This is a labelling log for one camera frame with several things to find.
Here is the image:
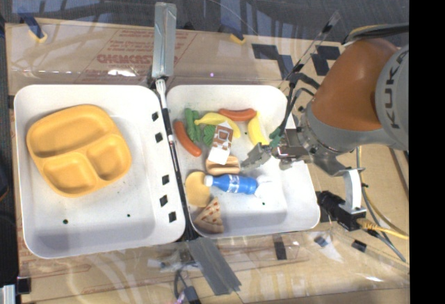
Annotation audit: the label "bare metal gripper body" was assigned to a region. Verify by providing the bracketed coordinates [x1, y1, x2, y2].
[272, 127, 341, 177]

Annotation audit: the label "yellow banana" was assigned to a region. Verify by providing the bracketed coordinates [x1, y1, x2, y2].
[246, 111, 270, 147]
[193, 111, 242, 139]

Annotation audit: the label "blue bottle white cap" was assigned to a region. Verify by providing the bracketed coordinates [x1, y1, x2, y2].
[202, 173, 260, 195]

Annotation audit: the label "tan hot dog bun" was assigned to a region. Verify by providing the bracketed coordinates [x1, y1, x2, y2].
[204, 154, 242, 177]

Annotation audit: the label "brown and white carton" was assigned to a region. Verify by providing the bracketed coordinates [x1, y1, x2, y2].
[207, 121, 235, 166]

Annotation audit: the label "orange sausage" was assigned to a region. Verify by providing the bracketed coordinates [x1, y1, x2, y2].
[172, 120, 204, 158]
[218, 107, 259, 122]

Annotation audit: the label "green leafy vegetable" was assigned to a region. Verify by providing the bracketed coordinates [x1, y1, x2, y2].
[202, 124, 218, 148]

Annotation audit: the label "white plastic tray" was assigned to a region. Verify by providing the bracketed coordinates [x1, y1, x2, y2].
[13, 83, 187, 259]
[165, 83, 321, 239]

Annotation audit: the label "tan round biscuit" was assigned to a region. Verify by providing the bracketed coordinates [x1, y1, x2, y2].
[184, 170, 212, 208]

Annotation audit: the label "pizza slice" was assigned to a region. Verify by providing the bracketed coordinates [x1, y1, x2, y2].
[193, 196, 225, 235]

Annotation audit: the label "green bean pods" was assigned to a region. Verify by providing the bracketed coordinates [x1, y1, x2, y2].
[184, 107, 203, 144]

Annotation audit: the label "orange divided plate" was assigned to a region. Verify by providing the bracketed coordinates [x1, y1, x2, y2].
[25, 104, 133, 199]

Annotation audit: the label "brown cardboard board red print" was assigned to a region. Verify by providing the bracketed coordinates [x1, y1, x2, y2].
[4, 17, 410, 304]

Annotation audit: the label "black cylinder on white bracket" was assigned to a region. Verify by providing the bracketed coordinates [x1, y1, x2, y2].
[316, 167, 369, 232]

